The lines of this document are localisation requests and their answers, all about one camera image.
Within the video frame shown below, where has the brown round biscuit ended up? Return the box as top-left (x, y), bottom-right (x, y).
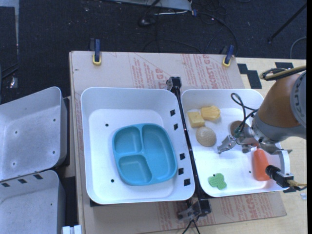
top-left (230, 120), bottom-right (251, 137)

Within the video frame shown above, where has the black cylinder on white bracket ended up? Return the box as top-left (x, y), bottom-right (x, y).
top-left (265, 149), bottom-right (294, 189)

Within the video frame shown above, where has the green cactus-shaped toy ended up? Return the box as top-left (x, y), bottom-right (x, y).
top-left (207, 172), bottom-right (228, 191)

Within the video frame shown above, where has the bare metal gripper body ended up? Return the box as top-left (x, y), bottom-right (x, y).
top-left (234, 126), bottom-right (260, 147)

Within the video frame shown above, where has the orange bottle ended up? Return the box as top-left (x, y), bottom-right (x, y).
top-left (253, 147), bottom-right (272, 182)

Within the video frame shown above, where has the blue divided plate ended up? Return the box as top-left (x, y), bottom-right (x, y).
top-left (111, 123), bottom-right (178, 187)

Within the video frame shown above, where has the black block with thin wires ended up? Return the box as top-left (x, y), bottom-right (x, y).
top-left (177, 198), bottom-right (212, 221)
top-left (166, 76), bottom-right (182, 93)

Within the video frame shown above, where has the brown cardboard board red print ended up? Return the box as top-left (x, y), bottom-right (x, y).
top-left (69, 51), bottom-right (288, 234)

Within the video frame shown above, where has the thin black rod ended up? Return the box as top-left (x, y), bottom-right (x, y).
top-left (174, 86), bottom-right (204, 202)

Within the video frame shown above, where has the yellow shell-shaped toy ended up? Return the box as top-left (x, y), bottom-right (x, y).
top-left (200, 105), bottom-right (221, 122)

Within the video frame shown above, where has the beige round biscuit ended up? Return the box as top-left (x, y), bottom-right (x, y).
top-left (195, 126), bottom-right (217, 147)

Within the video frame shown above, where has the white plastic tray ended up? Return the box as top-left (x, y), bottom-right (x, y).
top-left (80, 86), bottom-right (196, 205)
top-left (180, 88), bottom-right (291, 198)

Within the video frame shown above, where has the yellow cheese cube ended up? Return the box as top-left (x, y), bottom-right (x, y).
top-left (187, 110), bottom-right (206, 129)

